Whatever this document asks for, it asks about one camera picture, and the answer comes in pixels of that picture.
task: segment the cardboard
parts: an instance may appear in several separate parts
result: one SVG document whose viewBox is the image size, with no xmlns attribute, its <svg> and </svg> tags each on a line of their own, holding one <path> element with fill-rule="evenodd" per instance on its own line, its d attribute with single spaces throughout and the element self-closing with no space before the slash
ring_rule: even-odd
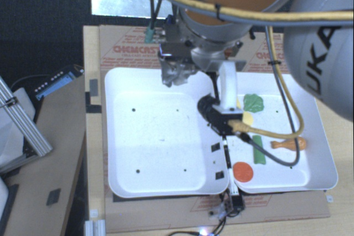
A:
<svg viewBox="0 0 354 236">
<path fill-rule="evenodd" d="M 156 68 L 160 65 L 156 56 L 157 44 L 144 43 L 145 27 L 101 26 L 100 65 L 102 97 L 103 170 L 105 182 L 106 232 L 130 232 L 167 228 L 216 225 L 218 219 L 209 216 L 209 211 L 220 204 L 219 196 L 163 197 L 144 199 L 121 199 L 114 196 L 107 182 L 107 134 L 105 115 L 105 74 L 114 67 Z M 241 62 L 242 71 L 271 72 L 263 33 L 248 35 L 241 41 L 243 46 L 237 56 L 228 50 L 229 60 Z M 282 53 L 282 35 L 275 34 L 279 60 Z M 281 65 L 287 72 L 285 63 Z M 329 217 L 327 200 L 322 191 L 305 191 L 248 195 L 244 197 L 246 209 L 237 217 L 228 219 L 228 224 L 286 221 L 290 219 Z"/>
</svg>

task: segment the black lettering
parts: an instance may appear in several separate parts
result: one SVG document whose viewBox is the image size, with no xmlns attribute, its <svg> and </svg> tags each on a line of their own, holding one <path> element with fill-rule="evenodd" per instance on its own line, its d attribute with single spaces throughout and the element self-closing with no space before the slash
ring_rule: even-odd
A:
<svg viewBox="0 0 354 236">
<path fill-rule="evenodd" d="M 325 54 L 323 54 L 323 55 L 321 55 L 319 57 L 316 57 L 314 44 L 312 44 L 310 52 L 311 52 L 312 62 L 308 61 L 308 67 L 310 67 L 316 73 L 321 75 L 322 74 L 322 70 L 317 67 L 317 64 L 319 64 L 322 61 L 326 60 L 327 53 L 325 53 Z"/>
<path fill-rule="evenodd" d="M 331 47 L 331 38 L 333 36 L 333 33 L 335 32 L 335 30 L 338 30 L 340 28 L 341 27 L 320 27 L 319 28 L 317 35 L 319 36 L 319 38 L 321 39 L 321 41 L 323 42 L 327 50 Z"/>
<path fill-rule="evenodd" d="M 310 73 L 309 71 L 306 72 L 306 75 L 308 75 L 316 83 L 316 88 L 313 88 L 309 84 L 308 84 L 308 87 L 320 96 L 321 95 L 321 82 L 320 82 L 320 80 L 316 76 L 314 76 L 312 73 Z"/>
</svg>

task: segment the red circle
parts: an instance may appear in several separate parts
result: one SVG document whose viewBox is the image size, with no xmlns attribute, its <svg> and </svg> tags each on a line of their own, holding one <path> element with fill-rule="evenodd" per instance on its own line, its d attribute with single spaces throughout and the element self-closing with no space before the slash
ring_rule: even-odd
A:
<svg viewBox="0 0 354 236">
<path fill-rule="evenodd" d="M 235 179 L 239 182 L 248 182 L 253 178 L 253 169 L 246 162 L 237 162 L 232 169 Z"/>
</svg>

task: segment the white tray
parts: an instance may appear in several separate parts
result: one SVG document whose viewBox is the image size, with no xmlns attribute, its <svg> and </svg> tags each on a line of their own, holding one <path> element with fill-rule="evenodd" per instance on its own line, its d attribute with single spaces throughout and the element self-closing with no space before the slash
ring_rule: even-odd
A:
<svg viewBox="0 0 354 236">
<path fill-rule="evenodd" d="M 292 168 L 279 165 L 268 157 L 265 157 L 265 165 L 254 164 L 252 146 L 237 137 L 228 137 L 232 164 L 243 161 L 250 164 L 253 169 L 253 179 L 249 182 L 235 180 L 236 185 L 247 193 L 327 190 L 336 186 L 338 181 L 336 167 L 315 99 L 305 92 L 290 75 L 284 75 L 284 79 L 303 115 L 305 129 L 301 137 L 307 140 L 307 147 L 300 152 L 300 161 Z M 285 107 L 273 74 L 239 73 L 238 99 L 242 107 L 243 96 L 253 93 L 263 98 L 264 110 L 252 113 L 254 118 L 252 126 L 277 133 L 291 133 Z M 298 129 L 299 123 L 295 113 L 292 110 L 291 113 L 295 128 Z M 272 140 L 281 141 L 262 137 L 263 148 L 285 161 L 295 159 L 294 151 L 272 149 L 270 146 Z"/>
<path fill-rule="evenodd" d="M 105 89 L 108 181 L 115 194 L 209 195 L 226 189 L 223 146 L 211 150 L 222 140 L 197 110 L 198 100 L 213 90 L 207 75 L 198 72 L 188 84 L 168 88 L 160 70 L 116 68 L 106 75 Z"/>
<path fill-rule="evenodd" d="M 225 154 L 223 150 L 211 150 L 212 145 L 222 142 L 221 138 L 197 111 L 198 100 L 213 93 L 211 80 L 198 72 L 190 76 L 187 84 L 167 88 L 161 83 L 160 72 L 116 68 L 106 75 L 108 181 L 112 191 L 127 198 L 224 191 L 229 183 Z M 252 166 L 251 181 L 232 178 L 248 193 L 324 190 L 337 183 L 337 171 L 315 100 L 291 76 L 284 77 L 304 117 L 301 136 L 308 146 L 301 151 L 297 166 L 291 169 L 269 158 L 266 165 L 254 164 L 253 148 L 237 137 L 227 137 L 232 164 L 244 161 Z M 265 109 L 252 113 L 252 126 L 290 133 L 272 74 L 239 73 L 238 93 L 242 107 L 243 96 L 248 93 L 256 93 L 264 100 Z M 293 151 L 271 149 L 271 140 L 274 139 L 262 137 L 265 149 L 286 161 L 294 160 Z"/>
</svg>

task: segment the yellow cable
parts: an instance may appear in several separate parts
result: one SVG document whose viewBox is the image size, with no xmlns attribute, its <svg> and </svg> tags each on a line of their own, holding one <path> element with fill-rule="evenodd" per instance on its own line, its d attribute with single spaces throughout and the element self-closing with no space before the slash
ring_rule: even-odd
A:
<svg viewBox="0 0 354 236">
<path fill-rule="evenodd" d="M 174 0 L 184 5 L 217 13 L 214 3 L 205 3 L 198 0 Z M 271 22 L 307 22 L 325 20 L 354 20 L 353 11 L 332 11 L 332 12 L 291 12 L 291 13 L 265 13 L 241 10 L 231 7 L 221 7 L 220 13 L 232 17 L 249 20 L 263 20 Z"/>
<path fill-rule="evenodd" d="M 276 61 L 278 58 L 277 58 L 277 54 L 275 52 L 275 45 L 274 45 L 274 39 L 273 39 L 273 28 L 267 27 L 267 29 L 268 29 L 268 33 L 269 33 L 270 49 L 271 49 L 274 61 Z M 283 75 L 280 71 L 278 64 L 275 65 L 275 70 L 277 72 L 277 75 L 279 76 L 279 81 L 282 84 L 283 90 L 284 90 L 296 116 L 298 117 L 299 124 L 300 124 L 299 129 L 295 133 L 291 133 L 291 134 L 278 134 L 278 133 L 274 133 L 274 132 L 270 132 L 270 131 L 266 131 L 266 130 L 252 128 L 252 127 L 244 124 L 240 120 L 230 120 L 228 122 L 228 125 L 232 127 L 233 132 L 252 132 L 252 133 L 259 134 L 259 135 L 264 135 L 264 136 L 277 138 L 277 139 L 294 139 L 294 138 L 298 137 L 303 132 L 304 127 L 305 127 L 303 117 L 302 117 L 298 107 L 296 106 L 293 98 L 291 97 L 291 94 L 288 90 L 288 87 L 287 87 L 285 81 L 284 81 Z"/>
</svg>

